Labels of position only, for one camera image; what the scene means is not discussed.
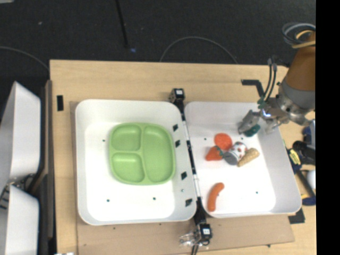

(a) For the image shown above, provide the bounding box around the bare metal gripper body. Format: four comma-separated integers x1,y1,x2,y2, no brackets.
261,95,312,127

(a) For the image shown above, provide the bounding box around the dark teal small object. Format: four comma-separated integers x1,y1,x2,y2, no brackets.
243,124,261,138

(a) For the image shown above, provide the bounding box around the red round tomato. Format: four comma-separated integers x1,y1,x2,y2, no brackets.
214,133,234,151

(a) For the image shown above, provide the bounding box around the small can with strawberry print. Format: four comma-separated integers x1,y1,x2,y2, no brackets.
223,141,249,166

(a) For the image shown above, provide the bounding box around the beige cone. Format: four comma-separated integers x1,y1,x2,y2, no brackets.
236,147,260,168

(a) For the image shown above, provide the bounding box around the red strawberry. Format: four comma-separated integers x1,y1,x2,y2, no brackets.
205,146,223,162

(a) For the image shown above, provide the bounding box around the white plastic tray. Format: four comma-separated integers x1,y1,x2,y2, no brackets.
75,99,198,226
184,101,303,219

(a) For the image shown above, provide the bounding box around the thin black and white rod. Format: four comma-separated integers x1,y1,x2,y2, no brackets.
177,99,206,225

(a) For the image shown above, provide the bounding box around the orange sausage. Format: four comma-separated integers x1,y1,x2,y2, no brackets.
207,182,225,213

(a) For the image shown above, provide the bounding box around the green divided plate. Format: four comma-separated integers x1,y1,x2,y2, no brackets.
108,122,176,186

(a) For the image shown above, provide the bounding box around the black cylinder on white bracket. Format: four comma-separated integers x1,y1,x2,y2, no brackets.
293,118,316,164

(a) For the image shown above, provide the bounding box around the black block with thin wires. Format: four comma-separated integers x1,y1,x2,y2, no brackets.
169,88,185,102
198,223,213,240

